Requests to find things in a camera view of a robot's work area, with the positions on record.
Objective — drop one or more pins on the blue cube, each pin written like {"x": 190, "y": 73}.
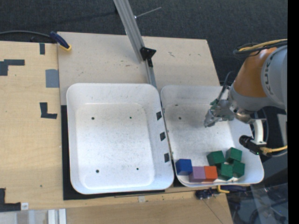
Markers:
{"x": 183, "y": 167}

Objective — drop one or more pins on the purple cube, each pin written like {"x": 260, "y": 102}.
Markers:
{"x": 198, "y": 174}

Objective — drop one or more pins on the black cylinder on white bracket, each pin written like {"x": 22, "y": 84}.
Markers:
{"x": 250, "y": 144}

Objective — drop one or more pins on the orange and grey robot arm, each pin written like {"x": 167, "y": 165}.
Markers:
{"x": 254, "y": 78}

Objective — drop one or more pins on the orange cube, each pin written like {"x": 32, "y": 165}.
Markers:
{"x": 211, "y": 173}

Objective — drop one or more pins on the white plastic tray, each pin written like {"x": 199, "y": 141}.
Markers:
{"x": 116, "y": 143}
{"x": 194, "y": 136}

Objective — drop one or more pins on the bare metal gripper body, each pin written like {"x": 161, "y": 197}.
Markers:
{"x": 224, "y": 111}

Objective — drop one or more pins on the green cube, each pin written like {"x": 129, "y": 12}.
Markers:
{"x": 215, "y": 157}
{"x": 226, "y": 170}
{"x": 239, "y": 168}
{"x": 234, "y": 154}

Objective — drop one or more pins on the pale wood board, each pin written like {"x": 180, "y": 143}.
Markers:
{"x": 105, "y": 59}

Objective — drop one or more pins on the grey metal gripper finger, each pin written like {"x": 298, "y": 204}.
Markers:
{"x": 217, "y": 119}
{"x": 208, "y": 121}

